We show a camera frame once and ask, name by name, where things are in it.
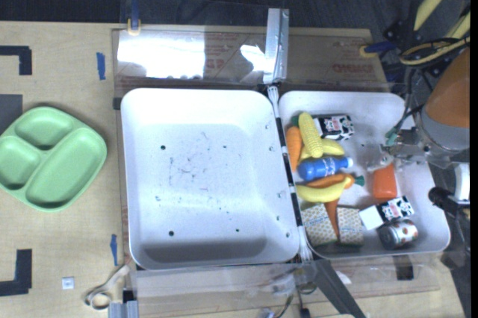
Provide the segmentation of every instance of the silver can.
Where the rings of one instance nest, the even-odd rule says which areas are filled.
[[[410,219],[389,222],[377,229],[380,241],[387,250],[400,248],[418,239],[418,230]]]

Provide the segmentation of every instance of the green plate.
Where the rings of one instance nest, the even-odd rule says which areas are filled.
[[[91,127],[53,107],[24,113],[0,136],[0,187],[40,211],[61,211],[91,184],[106,160]]]

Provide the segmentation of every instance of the orange carrot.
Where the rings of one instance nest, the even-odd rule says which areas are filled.
[[[299,127],[293,125],[285,133],[285,142],[291,159],[291,169],[295,171],[299,163],[300,151],[302,150],[302,135]]]
[[[337,224],[337,205],[338,200],[336,199],[333,202],[324,202],[323,205],[326,207],[327,214],[329,215],[329,220],[332,223],[334,232],[338,237],[338,224]]]
[[[334,175],[326,176],[324,178],[318,178],[317,180],[307,183],[307,187],[327,188],[333,184],[344,181],[346,178],[349,179],[349,181],[345,184],[344,189],[349,189],[356,181],[355,178],[349,173],[335,173]]]

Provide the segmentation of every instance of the blue bottle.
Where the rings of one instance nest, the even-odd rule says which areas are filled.
[[[352,165],[352,158],[320,158],[303,161],[297,167],[297,172],[304,181],[312,181],[334,175],[340,168],[349,168]]]

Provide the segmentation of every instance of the wooden table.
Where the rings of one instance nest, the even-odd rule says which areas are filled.
[[[123,261],[120,172],[114,97],[111,32],[123,25],[0,22],[0,46],[29,46],[33,75],[18,74],[18,58],[0,56],[0,93],[22,94],[23,110],[38,105],[59,107],[97,130],[106,140],[108,157],[89,189],[57,213],[36,211],[0,191],[0,281],[13,279],[17,249],[32,249],[32,288],[28,294],[0,298],[0,317],[106,317],[84,304],[87,291],[103,284],[117,269],[110,249],[118,240]],[[105,56],[100,80],[96,53]],[[370,317],[463,317],[450,272],[434,261],[439,290],[357,298]],[[74,289],[63,290],[62,278],[74,277]],[[122,297],[121,282],[111,291]],[[331,316],[329,302],[308,305],[312,316]],[[257,310],[206,314],[201,317],[256,317]],[[298,317],[296,307],[284,317]]]

